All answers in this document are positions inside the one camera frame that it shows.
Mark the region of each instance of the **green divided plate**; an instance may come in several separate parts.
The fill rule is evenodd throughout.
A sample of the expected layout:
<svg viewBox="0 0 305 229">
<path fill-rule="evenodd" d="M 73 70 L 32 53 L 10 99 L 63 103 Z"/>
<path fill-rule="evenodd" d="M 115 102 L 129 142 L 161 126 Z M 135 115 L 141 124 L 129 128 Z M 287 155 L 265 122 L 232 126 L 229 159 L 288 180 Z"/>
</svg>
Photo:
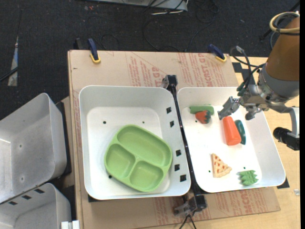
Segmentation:
<svg viewBox="0 0 305 229">
<path fill-rule="evenodd" d="M 141 192 L 157 189 L 172 160 L 169 145 L 137 125 L 122 127 L 104 156 L 106 170 L 111 176 Z"/>
</svg>

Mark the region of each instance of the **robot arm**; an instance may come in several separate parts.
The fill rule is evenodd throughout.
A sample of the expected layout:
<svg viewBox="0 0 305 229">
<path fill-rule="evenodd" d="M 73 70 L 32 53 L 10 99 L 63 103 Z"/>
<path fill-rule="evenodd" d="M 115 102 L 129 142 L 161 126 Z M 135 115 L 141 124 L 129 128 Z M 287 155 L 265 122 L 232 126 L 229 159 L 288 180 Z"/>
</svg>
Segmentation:
<svg viewBox="0 0 305 229">
<path fill-rule="evenodd" d="M 280 29 L 276 24 L 285 16 L 293 16 L 294 19 L 284 29 Z M 239 106 L 243 106 L 248 111 L 246 120 L 251 120 L 255 118 L 256 113 L 269 109 L 279 113 L 289 113 L 292 131 L 278 127 L 274 130 L 274 136 L 288 147 L 299 150 L 299 108 L 287 107 L 285 103 L 299 95 L 300 15 L 293 12 L 278 14 L 271 19 L 270 28 L 281 35 L 267 62 L 261 66 L 258 82 L 256 84 L 246 82 L 240 85 L 237 88 L 240 98 L 229 97 L 223 109 L 218 111 L 218 116 L 221 120 L 234 113 Z M 241 48 L 236 47 L 236 49 L 244 53 Z"/>
</svg>

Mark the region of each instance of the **white tray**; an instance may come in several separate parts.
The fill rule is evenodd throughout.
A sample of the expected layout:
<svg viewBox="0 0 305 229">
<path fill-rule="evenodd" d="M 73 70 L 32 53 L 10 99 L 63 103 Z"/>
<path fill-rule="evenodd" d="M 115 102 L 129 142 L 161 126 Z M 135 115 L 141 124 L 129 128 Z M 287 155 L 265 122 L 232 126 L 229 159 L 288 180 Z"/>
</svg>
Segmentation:
<svg viewBox="0 0 305 229">
<path fill-rule="evenodd" d="M 189 169 L 174 99 L 169 91 L 161 87 L 87 86 L 81 90 L 79 101 L 84 181 L 91 197 L 98 200 L 147 198 L 188 192 Z M 167 176 L 152 192 L 139 192 L 109 178 L 104 165 L 104 154 L 113 136 L 130 124 L 156 134 L 173 151 Z"/>
<path fill-rule="evenodd" d="M 51 183 L 0 204 L 1 229 L 60 229 L 63 221 L 71 221 L 70 203 Z"/>
<path fill-rule="evenodd" d="M 240 106 L 231 116 L 241 120 L 245 128 L 246 144 L 228 146 L 225 142 L 223 125 L 217 111 L 229 96 L 237 97 L 236 87 L 190 87 L 181 89 L 178 103 L 183 127 L 189 146 L 196 181 L 206 192 L 223 192 L 259 187 L 278 186 L 285 181 L 285 170 L 276 149 L 272 134 L 264 113 L 246 121 L 246 110 Z M 214 115 L 210 123 L 196 122 L 190 106 L 211 104 Z M 221 178 L 214 178 L 212 173 L 211 154 L 217 154 L 232 171 Z M 255 170 L 258 182 L 250 186 L 241 184 L 238 172 Z"/>
<path fill-rule="evenodd" d="M 63 174 L 62 115 L 40 94 L 0 121 L 0 203 Z"/>
</svg>

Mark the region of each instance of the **black fabric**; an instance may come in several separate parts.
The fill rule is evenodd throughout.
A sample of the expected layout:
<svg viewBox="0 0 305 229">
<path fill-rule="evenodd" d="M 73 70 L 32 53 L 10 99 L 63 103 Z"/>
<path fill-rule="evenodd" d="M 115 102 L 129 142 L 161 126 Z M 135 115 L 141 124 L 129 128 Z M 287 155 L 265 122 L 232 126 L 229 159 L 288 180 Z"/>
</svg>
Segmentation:
<svg viewBox="0 0 305 229">
<path fill-rule="evenodd" d="M 7 86 L 8 79 L 0 83 L 0 119 L 40 93 L 56 103 L 68 96 L 67 51 L 76 38 L 85 48 L 94 38 L 99 50 L 207 52 L 212 43 L 224 53 L 239 45 L 248 56 L 267 57 L 271 34 L 260 37 L 269 21 L 298 2 L 205 1 L 190 0 L 188 12 L 152 16 L 164 10 L 83 0 L 0 0 L 0 78 L 10 71 L 19 36 L 18 86 Z"/>
</svg>

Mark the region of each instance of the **cardboard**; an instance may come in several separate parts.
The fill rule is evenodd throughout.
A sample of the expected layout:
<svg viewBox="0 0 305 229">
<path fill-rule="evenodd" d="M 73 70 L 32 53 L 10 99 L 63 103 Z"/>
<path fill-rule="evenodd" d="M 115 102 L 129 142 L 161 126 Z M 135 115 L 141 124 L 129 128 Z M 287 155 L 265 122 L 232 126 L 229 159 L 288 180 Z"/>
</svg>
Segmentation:
<svg viewBox="0 0 305 229">
<path fill-rule="evenodd" d="M 87 85 L 160 86 L 163 77 L 175 74 L 178 87 L 237 86 L 230 58 L 225 63 L 210 53 L 110 52 L 99 51 L 94 64 L 90 51 L 68 52 L 73 152 L 78 220 L 83 229 L 134 229 L 182 223 L 173 208 L 177 198 L 140 198 L 89 202 L 84 187 L 81 125 L 78 95 Z M 275 191 L 258 188 L 207 194 L 208 208 L 195 213 L 193 220 L 210 220 L 279 211 Z"/>
</svg>

